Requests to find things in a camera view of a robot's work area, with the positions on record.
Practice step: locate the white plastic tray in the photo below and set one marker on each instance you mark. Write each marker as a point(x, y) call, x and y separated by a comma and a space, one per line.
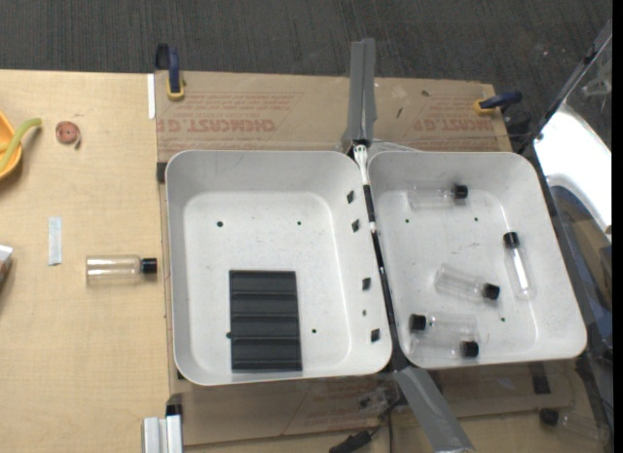
point(272, 241)
point(452, 241)

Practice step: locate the thin black and white rod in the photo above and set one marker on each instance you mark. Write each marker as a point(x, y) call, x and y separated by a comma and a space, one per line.
point(371, 207)

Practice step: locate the brown cardboard board red print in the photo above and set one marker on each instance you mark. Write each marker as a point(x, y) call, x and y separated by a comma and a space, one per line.
point(311, 110)

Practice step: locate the clear plastic bottle black cap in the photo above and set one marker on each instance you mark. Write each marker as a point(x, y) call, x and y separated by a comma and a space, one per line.
point(448, 323)
point(448, 350)
point(574, 424)
point(518, 266)
point(114, 268)
point(462, 283)
point(430, 196)

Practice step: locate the black ribbed holder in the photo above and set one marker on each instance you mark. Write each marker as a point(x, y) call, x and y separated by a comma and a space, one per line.
point(265, 320)

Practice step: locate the red-brown round disc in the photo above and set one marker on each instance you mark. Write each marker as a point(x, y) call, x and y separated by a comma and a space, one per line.
point(67, 131)

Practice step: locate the orange plate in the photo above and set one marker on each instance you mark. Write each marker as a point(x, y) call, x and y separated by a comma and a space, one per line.
point(9, 154)

